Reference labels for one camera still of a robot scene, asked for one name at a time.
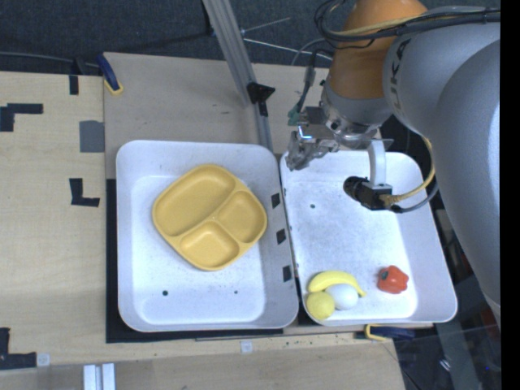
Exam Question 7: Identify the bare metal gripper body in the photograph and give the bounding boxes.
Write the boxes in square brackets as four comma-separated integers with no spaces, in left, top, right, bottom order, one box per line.
[297,106,382,154]

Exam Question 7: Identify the white plastic tray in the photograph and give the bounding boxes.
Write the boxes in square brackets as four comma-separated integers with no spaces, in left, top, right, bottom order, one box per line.
[279,149,459,327]
[115,139,301,333]

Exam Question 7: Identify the yellow divided plate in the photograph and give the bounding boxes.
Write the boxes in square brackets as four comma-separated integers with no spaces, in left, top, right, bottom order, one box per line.
[151,163,269,272]

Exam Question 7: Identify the yellow banana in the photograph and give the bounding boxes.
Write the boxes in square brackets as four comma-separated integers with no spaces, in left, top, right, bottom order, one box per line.
[306,270,368,299]

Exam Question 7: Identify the pale wood board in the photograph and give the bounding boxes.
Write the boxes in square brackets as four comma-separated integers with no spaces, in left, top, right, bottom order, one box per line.
[103,51,434,343]

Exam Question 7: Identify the white egg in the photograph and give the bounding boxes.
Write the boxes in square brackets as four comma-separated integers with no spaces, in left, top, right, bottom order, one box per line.
[325,284,360,312]

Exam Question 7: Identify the red bell pepper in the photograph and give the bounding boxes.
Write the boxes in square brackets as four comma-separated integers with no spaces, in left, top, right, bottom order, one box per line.
[375,264,410,295]

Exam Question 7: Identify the yellow lemon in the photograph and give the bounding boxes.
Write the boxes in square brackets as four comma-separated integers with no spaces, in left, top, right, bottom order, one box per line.
[305,291,337,322]

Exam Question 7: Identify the black cylinder on white bracket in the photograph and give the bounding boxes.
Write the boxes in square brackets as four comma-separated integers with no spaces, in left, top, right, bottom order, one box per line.
[342,138,395,212]

